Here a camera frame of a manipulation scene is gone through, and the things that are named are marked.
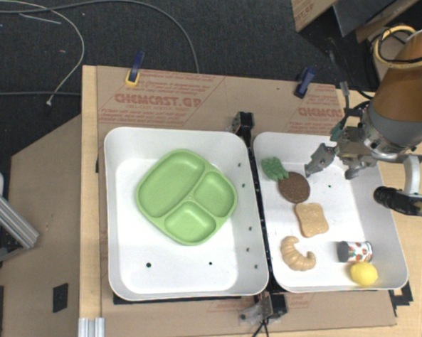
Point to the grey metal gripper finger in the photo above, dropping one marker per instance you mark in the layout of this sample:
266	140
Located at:
320	160
353	170

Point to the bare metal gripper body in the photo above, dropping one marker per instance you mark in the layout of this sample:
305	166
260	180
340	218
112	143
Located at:
358	148

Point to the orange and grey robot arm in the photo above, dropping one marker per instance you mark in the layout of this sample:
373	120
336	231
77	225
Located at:
402	97

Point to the brown round toy biscuit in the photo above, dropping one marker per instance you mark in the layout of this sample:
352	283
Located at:
294	187

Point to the green toy lettuce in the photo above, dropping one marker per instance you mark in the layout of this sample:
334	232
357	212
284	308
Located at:
273	168

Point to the white plastic tray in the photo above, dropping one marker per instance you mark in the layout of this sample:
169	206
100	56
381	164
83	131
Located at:
336	221
179	215

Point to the tan toy bread slice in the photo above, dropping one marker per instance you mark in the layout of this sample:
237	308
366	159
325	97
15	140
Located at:
311	219

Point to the small can with red print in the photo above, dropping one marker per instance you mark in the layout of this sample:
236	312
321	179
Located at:
357	251

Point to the thin black rod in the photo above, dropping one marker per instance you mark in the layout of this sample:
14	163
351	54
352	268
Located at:
261	217

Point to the tan toy croissant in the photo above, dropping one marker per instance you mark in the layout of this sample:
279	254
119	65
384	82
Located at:
295	255

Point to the yellow toy lemon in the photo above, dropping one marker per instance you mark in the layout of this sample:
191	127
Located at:
364	273

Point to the green divided plate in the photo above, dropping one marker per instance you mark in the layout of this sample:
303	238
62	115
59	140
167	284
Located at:
186	196

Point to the brown cardboard board red print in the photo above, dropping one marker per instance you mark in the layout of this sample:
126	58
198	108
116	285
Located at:
172	101

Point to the black cylinder on white bracket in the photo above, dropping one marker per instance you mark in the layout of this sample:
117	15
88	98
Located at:
401	197

